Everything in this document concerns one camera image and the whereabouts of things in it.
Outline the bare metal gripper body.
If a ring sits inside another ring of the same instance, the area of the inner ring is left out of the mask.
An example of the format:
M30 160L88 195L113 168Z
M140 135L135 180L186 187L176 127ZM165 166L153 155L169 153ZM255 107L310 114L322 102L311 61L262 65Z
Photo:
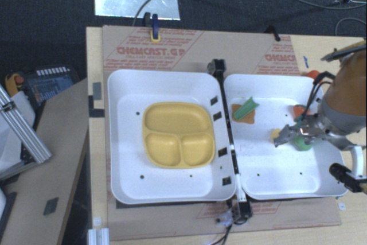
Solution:
M330 129L322 123L321 119L322 117L318 113L299 115L295 119L297 135L307 139L326 138L330 134Z

